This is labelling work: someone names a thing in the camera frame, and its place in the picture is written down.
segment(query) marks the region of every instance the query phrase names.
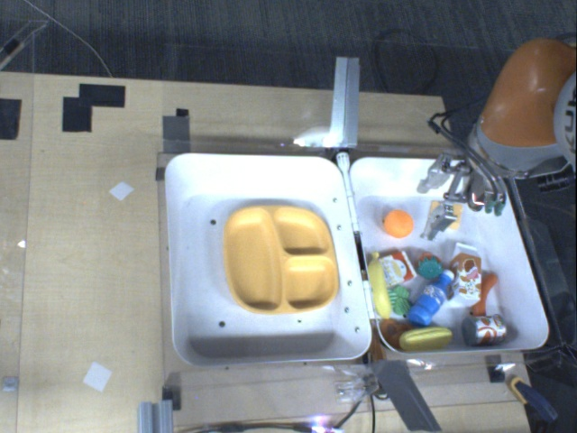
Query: white paper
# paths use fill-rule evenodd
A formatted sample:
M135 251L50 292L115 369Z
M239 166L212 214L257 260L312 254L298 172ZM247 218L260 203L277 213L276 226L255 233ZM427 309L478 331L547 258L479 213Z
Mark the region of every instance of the white paper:
M86 377L84 377L84 383L90 388L103 392L111 375L111 370L106 369L99 363L92 363Z
M125 183L124 181L121 181L112 189L110 189L110 194L112 194L118 200L124 200L126 196L128 196L133 191L134 188L131 185Z

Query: carton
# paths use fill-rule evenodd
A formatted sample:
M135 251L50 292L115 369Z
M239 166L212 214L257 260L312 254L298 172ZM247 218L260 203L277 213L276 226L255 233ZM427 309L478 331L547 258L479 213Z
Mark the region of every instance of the carton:
M457 243L454 247L451 271L453 298L472 306L481 299L481 258L475 247Z

